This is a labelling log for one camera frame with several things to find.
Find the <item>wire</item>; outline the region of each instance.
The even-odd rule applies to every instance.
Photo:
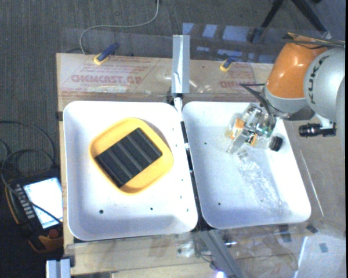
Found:
[[[47,139],[47,141],[49,142],[50,147],[52,149],[52,160],[53,161],[55,160],[55,148],[54,148],[54,145],[53,145],[53,141],[52,141],[52,139],[50,139],[49,135],[46,132],[44,132],[42,129],[40,129],[37,126],[30,125],[28,123],[18,122],[16,120],[0,120],[0,124],[1,123],[14,123],[14,124],[17,124],[17,125],[30,127],[32,129],[35,129],[36,131],[39,131]]]
[[[49,215],[50,217],[52,217],[52,218],[53,218],[55,221],[57,221],[59,224],[62,223],[62,221],[61,221],[59,218],[55,217],[52,213],[46,211],[44,208],[40,207],[39,205],[36,205],[34,202],[30,201],[27,197],[22,196],[22,195],[19,195],[19,194],[8,184],[8,182],[5,180],[5,178],[4,178],[4,176],[3,176],[2,173],[0,174],[0,176],[1,176],[1,181],[4,183],[5,187],[6,187],[11,193],[13,193],[14,195],[16,195],[16,196],[17,196],[18,198],[20,198],[21,200],[26,201],[28,204],[30,204],[30,205],[36,207],[37,209],[40,209],[40,210],[43,211],[44,213],[47,213],[47,215]]]
[[[19,150],[19,151],[16,151],[16,152],[14,152],[14,153],[11,153],[11,154],[10,154],[9,156],[7,156],[7,157],[5,158],[5,160],[3,161],[2,167],[4,167],[4,165],[6,164],[6,162],[7,162],[10,158],[12,158],[13,156],[18,155],[18,154],[20,154],[20,153],[25,153],[25,152],[38,152],[38,153],[43,154],[43,155],[51,162],[51,165],[49,166],[49,168],[48,168],[47,170],[49,170],[51,167],[53,167],[53,166],[55,165],[53,159],[50,157],[50,155],[49,155],[47,152],[42,151],[42,150],[39,150],[39,149],[31,149],[31,148],[29,148],[29,149],[21,149],[21,150]]]
[[[74,48],[74,49],[70,49],[70,50],[66,51],[66,53],[73,53],[73,52],[76,52],[77,50],[81,50],[81,48],[80,48],[80,47],[76,47],[76,48]]]
[[[13,171],[10,171],[9,169],[0,167],[0,171],[6,171],[6,172],[10,172],[12,174],[15,174]],[[35,203],[33,203],[32,201],[30,201],[27,197],[19,195],[7,182],[7,180],[4,178],[3,173],[0,174],[1,177],[1,181],[4,184],[4,186],[11,192],[13,193],[15,196],[17,196],[18,198],[26,201],[28,204],[40,209],[41,211],[43,211],[44,213],[47,213],[47,215],[49,215],[50,217],[52,217],[54,220],[56,220],[58,223],[62,223],[62,221],[60,219],[58,219],[57,217],[55,217],[53,214],[51,214],[50,212],[46,211],[44,208],[40,207],[39,205],[36,205]]]
[[[5,157],[7,157],[8,156],[8,154],[9,154],[9,147],[4,143],[4,141],[2,141],[1,139],[0,139],[0,145],[3,147],[3,149],[4,149],[4,152],[5,152]]]
[[[6,169],[4,168],[5,164],[7,163],[7,161],[12,158],[13,156],[19,154],[19,153],[25,153],[25,152],[39,152],[39,153],[42,153],[43,155],[45,155],[49,160],[50,162],[52,163],[52,165],[50,166],[50,168],[53,166],[53,160],[52,158],[49,156],[48,153],[46,153],[45,151],[41,151],[41,150],[37,150],[37,149],[22,149],[20,151],[16,151],[12,154],[10,154],[8,157],[6,157],[6,159],[3,161],[2,163],[2,167],[0,167],[0,170],[1,171],[7,171],[7,172],[10,172],[12,174],[15,175],[15,173],[9,169]],[[4,186],[11,192],[13,193],[14,195],[16,195],[18,198],[20,199],[23,199],[24,201],[26,201],[28,204],[40,209],[41,211],[43,211],[44,213],[46,213],[47,215],[49,215],[50,217],[52,217],[55,221],[57,221],[58,223],[62,223],[62,221],[60,219],[58,219],[57,217],[55,217],[53,214],[51,214],[50,212],[46,211],[44,208],[40,207],[39,205],[36,205],[35,203],[33,203],[32,201],[30,201],[27,197],[25,196],[22,196],[22,195],[19,195],[10,185],[9,183],[7,182],[7,180],[5,179],[4,177],[4,174],[3,172],[0,174],[0,178],[1,178],[1,181],[3,182]]]
[[[136,25],[95,25],[93,27],[89,27],[87,29],[85,29],[82,33],[81,33],[81,36],[80,36],[80,40],[79,40],[79,44],[80,44],[80,49],[82,51],[83,54],[85,54],[85,51],[82,47],[82,37],[84,36],[84,34],[88,31],[90,31],[91,29],[95,29],[95,28],[102,28],[102,27],[108,27],[108,28],[135,28],[135,27],[141,27],[141,26],[144,26],[144,25],[148,25],[150,23],[152,23],[156,17],[157,17],[157,14],[158,14],[158,8],[159,8],[159,5],[160,5],[160,0],[156,0],[157,2],[157,7],[156,7],[156,14],[154,15],[154,17],[145,22],[145,23],[141,23],[141,24],[136,24]]]
[[[299,42],[294,42],[294,43],[296,45],[303,46],[306,49],[320,49],[320,48],[324,47],[324,45],[317,45],[317,46],[309,47],[309,46],[304,45],[303,43],[299,43]]]
[[[200,253],[199,256],[200,256],[205,262],[209,262],[209,263],[212,262],[211,259],[205,258],[205,257],[204,257],[204,254],[202,254],[202,253]]]

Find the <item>gray carpet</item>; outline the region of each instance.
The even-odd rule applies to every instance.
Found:
[[[307,1],[333,39],[345,40],[346,0],[323,0],[317,4]],[[139,39],[137,44],[125,46],[124,53],[169,57],[171,51],[163,48],[166,45],[160,40],[182,34],[183,23],[258,27],[272,2],[160,0],[158,16],[152,23],[136,28],[93,30],[84,37],[85,49],[97,53],[105,46],[107,36],[114,33],[126,42]],[[140,24],[149,21],[155,9],[155,0],[0,0],[0,120],[18,120],[47,132],[56,147],[55,162],[59,163],[56,53],[79,48],[79,35],[88,27]],[[314,31],[289,0],[270,27]],[[154,40],[155,35],[160,36],[159,40]],[[27,148],[50,152],[43,135],[25,126],[0,125],[0,140],[12,152]],[[4,157],[0,145],[0,162]],[[47,168],[48,164],[43,154],[31,152],[8,162],[7,166],[26,175]],[[2,198],[0,277],[44,277],[45,260],[59,258],[61,254],[61,251],[52,255],[34,253],[26,238],[20,235],[6,200]]]

